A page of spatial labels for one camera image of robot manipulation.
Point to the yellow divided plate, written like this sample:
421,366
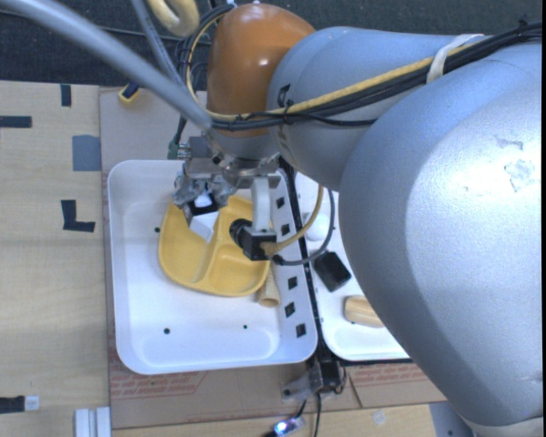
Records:
218,267

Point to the beige toy bread roll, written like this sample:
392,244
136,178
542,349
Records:
268,291

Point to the black cylinder on white bracket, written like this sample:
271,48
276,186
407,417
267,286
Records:
255,243

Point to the white plastic tray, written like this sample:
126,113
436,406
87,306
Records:
346,342
195,335

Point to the white and black small carton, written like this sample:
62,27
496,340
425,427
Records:
203,223

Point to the brown cardboard board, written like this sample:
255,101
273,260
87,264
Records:
132,125

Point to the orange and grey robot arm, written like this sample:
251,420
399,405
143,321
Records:
437,189

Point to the black rounded block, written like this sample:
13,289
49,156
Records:
332,271

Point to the white round object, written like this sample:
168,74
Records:
319,230

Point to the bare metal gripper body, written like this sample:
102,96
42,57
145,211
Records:
236,169

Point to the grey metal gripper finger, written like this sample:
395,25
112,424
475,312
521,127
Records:
185,194
220,195

